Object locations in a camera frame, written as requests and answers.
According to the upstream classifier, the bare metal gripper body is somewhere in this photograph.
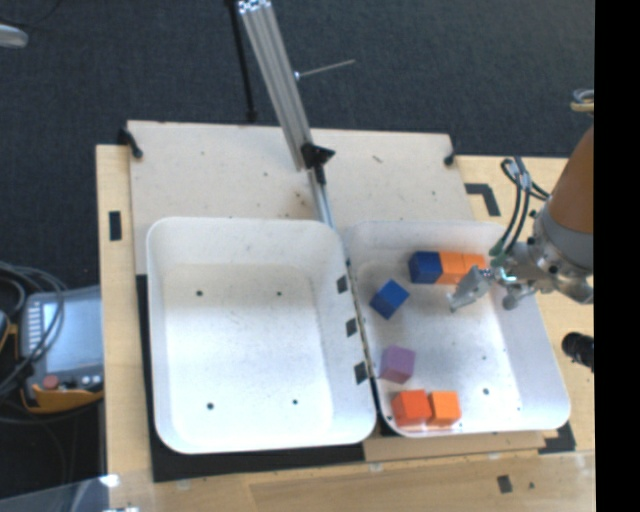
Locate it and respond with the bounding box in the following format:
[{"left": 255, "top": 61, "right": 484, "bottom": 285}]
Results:
[{"left": 492, "top": 238, "right": 595, "bottom": 312}]

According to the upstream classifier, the dark blue cube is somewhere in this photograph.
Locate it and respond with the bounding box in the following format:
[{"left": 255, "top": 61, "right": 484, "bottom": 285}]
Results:
[{"left": 407, "top": 250, "right": 444, "bottom": 285}]

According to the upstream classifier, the white plastic tray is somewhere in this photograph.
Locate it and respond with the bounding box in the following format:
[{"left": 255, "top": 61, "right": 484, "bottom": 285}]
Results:
[
  {"left": 342, "top": 219, "right": 572, "bottom": 439},
  {"left": 144, "top": 215, "right": 379, "bottom": 456}
]

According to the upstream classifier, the purple cube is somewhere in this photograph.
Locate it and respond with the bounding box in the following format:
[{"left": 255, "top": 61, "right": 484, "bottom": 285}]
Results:
[{"left": 377, "top": 344, "right": 417, "bottom": 385}]

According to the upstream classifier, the thin black and white rod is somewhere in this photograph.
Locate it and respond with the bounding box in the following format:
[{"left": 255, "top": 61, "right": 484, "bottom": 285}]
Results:
[{"left": 344, "top": 255, "right": 394, "bottom": 422}]

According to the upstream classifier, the pale wood board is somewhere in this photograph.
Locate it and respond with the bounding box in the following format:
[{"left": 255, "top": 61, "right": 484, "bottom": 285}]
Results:
[{"left": 125, "top": 119, "right": 547, "bottom": 464}]

